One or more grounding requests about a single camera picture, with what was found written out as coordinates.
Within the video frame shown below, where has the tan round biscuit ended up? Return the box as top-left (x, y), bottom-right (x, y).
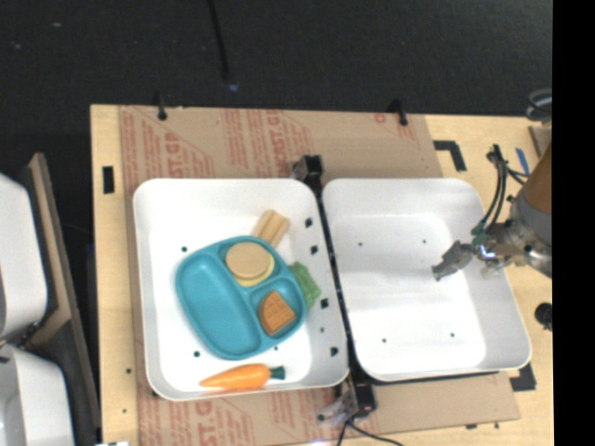
top-left (224, 242), bottom-right (276, 288)

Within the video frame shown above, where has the blue divided plate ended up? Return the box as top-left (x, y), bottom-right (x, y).
top-left (174, 235), bottom-right (309, 361)

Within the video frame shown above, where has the orange carrot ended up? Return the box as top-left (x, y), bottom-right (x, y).
top-left (199, 362), bottom-right (286, 391)

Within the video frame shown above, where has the thin black rod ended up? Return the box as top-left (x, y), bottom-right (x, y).
top-left (308, 177), bottom-right (362, 382)

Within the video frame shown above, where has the green lettuce leaf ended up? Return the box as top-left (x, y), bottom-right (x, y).
top-left (288, 261), bottom-right (323, 310)

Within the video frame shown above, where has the white plastic tray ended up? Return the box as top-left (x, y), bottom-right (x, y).
top-left (321, 177), bottom-right (533, 384)
top-left (132, 177), bottom-right (351, 402)

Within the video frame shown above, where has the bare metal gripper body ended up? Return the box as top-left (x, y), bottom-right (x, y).
top-left (470, 220), bottom-right (553, 279)

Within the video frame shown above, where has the brown waffle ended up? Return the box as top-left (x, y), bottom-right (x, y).
top-left (257, 289), bottom-right (298, 336)

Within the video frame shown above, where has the brown cardboard board red print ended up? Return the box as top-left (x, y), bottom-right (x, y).
top-left (118, 105), bottom-right (522, 446)

